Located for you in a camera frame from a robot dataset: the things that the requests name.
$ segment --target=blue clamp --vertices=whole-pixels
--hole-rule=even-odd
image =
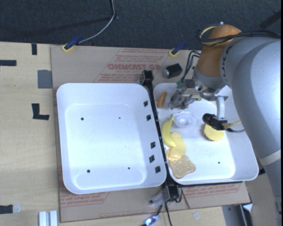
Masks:
[[[74,48],[74,45],[77,45],[78,42],[80,42],[82,39],[83,39],[82,35],[77,35],[73,37],[67,44],[62,46],[62,50],[66,53],[69,52]]]
[[[169,56],[170,56],[170,57],[175,57],[175,56],[177,56],[179,50],[183,49],[186,45],[187,45],[187,42],[186,42],[186,41],[181,42],[180,44],[177,45],[177,47],[175,47],[175,48],[173,48],[173,49],[171,49],[171,50],[169,51],[169,53],[168,53]]]

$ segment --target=white cable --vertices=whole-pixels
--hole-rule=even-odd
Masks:
[[[93,35],[93,36],[91,36],[91,37],[89,37],[89,38],[87,38],[85,40],[80,41],[79,44],[83,43],[83,42],[85,42],[87,40],[91,40],[91,39],[95,38],[96,36],[100,35],[112,23],[112,20],[114,19],[114,16],[115,16],[113,0],[111,0],[111,5],[112,5],[113,15],[112,15],[112,18],[110,19],[110,21],[107,23],[107,25],[101,31],[99,31],[96,35]]]

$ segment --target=light wood surface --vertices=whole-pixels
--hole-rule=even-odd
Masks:
[[[0,42],[0,59],[17,66],[0,68],[0,205],[20,205],[20,213],[0,215],[0,226],[38,225],[39,211],[59,210],[52,89],[38,89],[37,71],[51,70],[50,46]],[[48,121],[34,120],[32,103]],[[66,226],[142,225],[150,215],[95,219]],[[155,225],[169,225],[166,213]],[[225,226],[221,207],[174,211],[173,226]]]

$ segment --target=cardboard sheet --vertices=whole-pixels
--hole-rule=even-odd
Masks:
[[[189,51],[181,50],[178,56],[171,58],[166,49],[76,46],[68,53],[63,52],[61,46],[51,46],[50,49],[61,222],[155,213],[158,209],[149,207],[148,199],[156,195],[160,187],[84,195],[72,194],[65,188],[62,180],[56,92],[59,86],[70,82],[136,82],[143,70],[153,71],[154,86],[166,81],[176,82],[180,76],[165,79],[162,72],[167,66],[177,63],[184,70]],[[171,204],[169,210],[250,202],[243,182],[185,187],[183,192],[185,199]]]

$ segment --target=white tray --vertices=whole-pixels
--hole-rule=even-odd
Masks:
[[[166,168],[150,98],[138,84],[68,83],[57,91],[66,188],[87,194],[158,186]]]
[[[167,92],[165,105],[163,108],[157,109],[160,128],[173,114],[182,111],[179,109],[171,110],[167,106],[171,96],[176,91],[176,84],[162,83],[157,85],[154,88],[154,97],[158,98],[164,91]],[[231,89],[225,87],[219,95],[228,96],[225,101],[225,117],[228,122],[239,121]],[[182,134],[187,149],[186,155],[195,164],[196,170],[181,179],[176,179],[170,169],[174,181],[182,185],[209,184],[247,181],[258,175],[257,160],[245,132],[231,133],[226,131],[225,136],[220,141],[210,141],[205,137],[202,116],[205,113],[217,114],[215,102],[202,99],[190,104],[184,111],[191,112],[196,118],[197,124],[181,129],[176,127],[173,122],[171,131]],[[242,129],[242,127],[238,125],[234,129]]]

